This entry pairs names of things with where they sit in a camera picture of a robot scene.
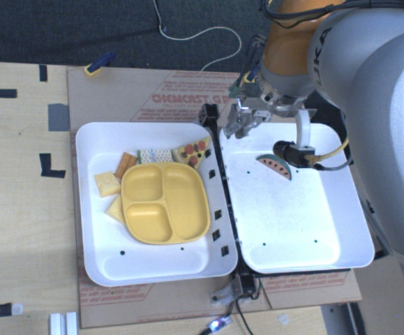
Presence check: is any black block with wires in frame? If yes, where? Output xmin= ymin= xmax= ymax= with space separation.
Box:
xmin=234 ymin=272 xmax=259 ymax=298

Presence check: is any toy watermelon slice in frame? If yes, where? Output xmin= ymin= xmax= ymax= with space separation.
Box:
xmin=255 ymin=154 xmax=292 ymax=181

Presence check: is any yellow cheese block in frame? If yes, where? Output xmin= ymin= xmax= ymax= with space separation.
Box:
xmin=93 ymin=171 xmax=122 ymax=198

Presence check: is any orange wafer biscuit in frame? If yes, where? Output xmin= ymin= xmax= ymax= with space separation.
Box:
xmin=114 ymin=151 xmax=139 ymax=180

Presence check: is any yellow divided plate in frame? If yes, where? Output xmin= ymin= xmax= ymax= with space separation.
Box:
xmin=120 ymin=161 xmax=211 ymax=246

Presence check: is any white plastic tray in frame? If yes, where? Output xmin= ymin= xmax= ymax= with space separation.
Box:
xmin=75 ymin=121 xmax=239 ymax=288
xmin=218 ymin=122 xmax=376 ymax=275

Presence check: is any green and white cracker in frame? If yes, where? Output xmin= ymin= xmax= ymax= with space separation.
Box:
xmin=137 ymin=148 xmax=174 ymax=165

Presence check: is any yellow cheese wedge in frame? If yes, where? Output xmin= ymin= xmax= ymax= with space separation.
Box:
xmin=104 ymin=194 xmax=126 ymax=223

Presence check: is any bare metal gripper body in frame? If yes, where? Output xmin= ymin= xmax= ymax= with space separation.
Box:
xmin=235 ymin=88 xmax=310 ymax=119

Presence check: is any toy pizza slice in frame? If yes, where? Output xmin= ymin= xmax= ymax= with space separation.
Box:
xmin=171 ymin=136 xmax=213 ymax=170

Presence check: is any black cylinder on white bracket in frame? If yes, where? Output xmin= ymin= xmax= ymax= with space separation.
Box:
xmin=272 ymin=109 xmax=317 ymax=169

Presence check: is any brown cardboard board red print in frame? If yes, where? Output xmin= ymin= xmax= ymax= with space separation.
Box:
xmin=66 ymin=66 xmax=363 ymax=329

